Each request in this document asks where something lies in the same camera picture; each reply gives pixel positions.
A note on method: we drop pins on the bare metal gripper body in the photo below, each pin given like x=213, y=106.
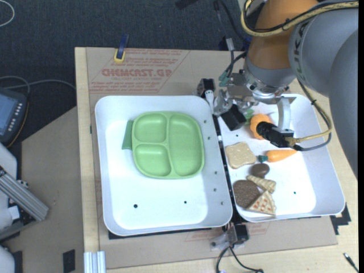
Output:
x=241, y=88

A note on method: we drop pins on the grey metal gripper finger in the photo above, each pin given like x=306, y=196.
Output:
x=244, y=109
x=220, y=104

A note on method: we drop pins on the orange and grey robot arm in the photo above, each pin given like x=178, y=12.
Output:
x=318, y=47

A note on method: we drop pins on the black cube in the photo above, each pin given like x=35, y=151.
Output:
x=233, y=119

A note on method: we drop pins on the orange toy pumpkin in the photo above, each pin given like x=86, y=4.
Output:
x=256, y=122

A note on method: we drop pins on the thin black and white rod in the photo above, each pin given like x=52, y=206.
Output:
x=222, y=149

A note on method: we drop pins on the beige toy bread slice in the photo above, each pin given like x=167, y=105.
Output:
x=239, y=154

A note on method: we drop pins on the orange toy carrot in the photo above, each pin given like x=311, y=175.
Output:
x=280, y=155

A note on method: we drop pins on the dark brown oval toy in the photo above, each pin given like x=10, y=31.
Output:
x=260, y=170

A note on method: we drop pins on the green divided plate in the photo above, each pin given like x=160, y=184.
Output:
x=170, y=144

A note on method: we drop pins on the beige toy waffle cone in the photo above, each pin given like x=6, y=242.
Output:
x=263, y=183

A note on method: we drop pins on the brown round toy biscuit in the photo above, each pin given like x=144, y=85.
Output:
x=244, y=193

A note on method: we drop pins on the brown cardboard board red print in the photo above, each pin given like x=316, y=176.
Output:
x=136, y=72

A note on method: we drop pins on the white plastic tray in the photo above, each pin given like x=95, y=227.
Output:
x=298, y=181
x=159, y=203

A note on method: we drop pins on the toy pizza slice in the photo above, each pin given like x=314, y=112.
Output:
x=263, y=204

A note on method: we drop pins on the black cylinder on white bracket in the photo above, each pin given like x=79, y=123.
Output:
x=280, y=137

